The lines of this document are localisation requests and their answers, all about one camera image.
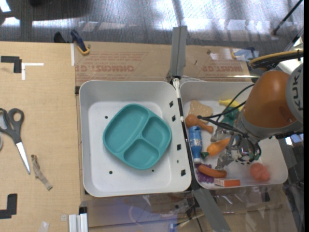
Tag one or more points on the tan bread slice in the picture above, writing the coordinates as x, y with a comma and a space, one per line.
199, 109

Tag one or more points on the orange carton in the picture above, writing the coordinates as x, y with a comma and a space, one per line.
228, 182

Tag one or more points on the pink lumpy toy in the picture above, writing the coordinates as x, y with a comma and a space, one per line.
259, 172

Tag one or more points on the black and white spotted toy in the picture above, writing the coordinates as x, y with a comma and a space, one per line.
243, 160

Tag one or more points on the orange carrot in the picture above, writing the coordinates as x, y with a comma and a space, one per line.
217, 147

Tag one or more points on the teal divided plate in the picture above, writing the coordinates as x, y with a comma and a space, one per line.
131, 132

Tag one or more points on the yellow banana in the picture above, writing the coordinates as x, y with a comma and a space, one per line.
229, 102

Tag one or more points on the green broccoli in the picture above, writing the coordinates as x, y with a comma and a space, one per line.
229, 115

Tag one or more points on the white plastic tray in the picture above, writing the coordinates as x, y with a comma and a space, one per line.
275, 158
96, 134

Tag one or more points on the blue bottle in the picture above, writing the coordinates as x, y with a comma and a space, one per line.
195, 141

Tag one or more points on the red sausage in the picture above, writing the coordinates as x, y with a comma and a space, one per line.
211, 171

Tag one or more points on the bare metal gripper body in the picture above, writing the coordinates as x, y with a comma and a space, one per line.
245, 147

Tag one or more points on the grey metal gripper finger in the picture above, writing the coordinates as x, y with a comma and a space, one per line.
223, 160
219, 134

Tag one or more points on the purple grapes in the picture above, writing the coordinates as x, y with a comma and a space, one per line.
205, 177

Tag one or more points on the grey cloth strip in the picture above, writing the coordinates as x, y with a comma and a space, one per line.
38, 170

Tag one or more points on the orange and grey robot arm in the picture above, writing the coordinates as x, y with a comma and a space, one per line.
268, 103

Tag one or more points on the brown cardboard board red print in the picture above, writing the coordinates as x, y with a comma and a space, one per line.
144, 64

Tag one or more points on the brown chicken drumstick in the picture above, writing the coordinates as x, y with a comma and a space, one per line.
193, 121

